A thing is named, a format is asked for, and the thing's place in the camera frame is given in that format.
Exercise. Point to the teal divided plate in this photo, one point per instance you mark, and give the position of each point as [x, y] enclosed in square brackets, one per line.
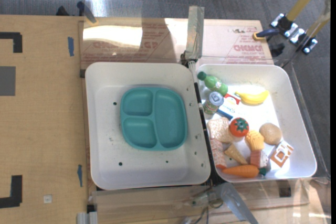
[168, 118]

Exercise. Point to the small green and white can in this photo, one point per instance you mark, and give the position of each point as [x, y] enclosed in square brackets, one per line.
[213, 103]

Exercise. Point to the green plastic bottle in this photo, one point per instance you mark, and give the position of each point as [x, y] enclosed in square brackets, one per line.
[215, 84]

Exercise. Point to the blue and white carton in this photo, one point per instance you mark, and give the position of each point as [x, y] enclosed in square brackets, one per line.
[226, 110]

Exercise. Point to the tan bread slice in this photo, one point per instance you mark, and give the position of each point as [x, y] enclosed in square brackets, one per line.
[218, 128]

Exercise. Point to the red and white carton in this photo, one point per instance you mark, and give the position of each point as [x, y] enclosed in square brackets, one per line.
[232, 99]

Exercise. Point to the white plastic tray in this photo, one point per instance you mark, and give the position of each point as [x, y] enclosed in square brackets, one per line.
[294, 118]
[105, 126]

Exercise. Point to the brown cardboard board red print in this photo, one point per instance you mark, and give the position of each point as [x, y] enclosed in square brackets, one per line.
[223, 39]

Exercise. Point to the red tomato with green top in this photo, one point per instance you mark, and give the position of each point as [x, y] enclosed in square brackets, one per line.
[239, 127]

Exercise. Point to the pink and white striped packet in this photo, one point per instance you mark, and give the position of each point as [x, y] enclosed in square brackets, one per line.
[218, 153]

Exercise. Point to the yellow banana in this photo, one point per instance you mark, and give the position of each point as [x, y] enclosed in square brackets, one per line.
[253, 98]

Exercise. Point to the pale yellow wedge slice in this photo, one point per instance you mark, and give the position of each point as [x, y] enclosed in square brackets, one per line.
[235, 154]

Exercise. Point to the yellow ridged toy food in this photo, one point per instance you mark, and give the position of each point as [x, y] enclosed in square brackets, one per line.
[255, 140]

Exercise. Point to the orange carrot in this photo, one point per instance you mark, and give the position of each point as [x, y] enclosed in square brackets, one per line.
[241, 171]

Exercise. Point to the beige bread roll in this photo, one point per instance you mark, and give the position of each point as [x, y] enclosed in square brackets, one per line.
[271, 133]

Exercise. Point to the pink and white toy meat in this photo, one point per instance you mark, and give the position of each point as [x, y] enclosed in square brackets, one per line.
[257, 158]

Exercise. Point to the orange and white cube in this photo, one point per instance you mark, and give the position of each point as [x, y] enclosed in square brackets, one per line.
[281, 154]

